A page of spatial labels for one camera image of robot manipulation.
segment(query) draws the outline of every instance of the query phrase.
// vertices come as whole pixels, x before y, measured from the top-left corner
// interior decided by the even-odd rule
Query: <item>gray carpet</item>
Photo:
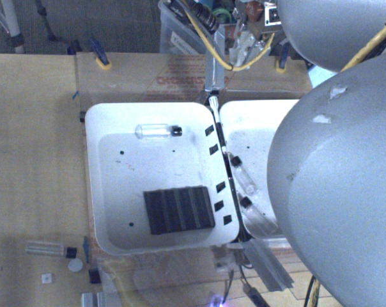
[[[50,42],[33,0],[13,0],[28,54],[66,54],[68,45]],[[77,39],[84,51],[94,36],[109,52],[159,52],[157,0],[42,0],[57,36]],[[13,53],[0,26],[0,53]]]

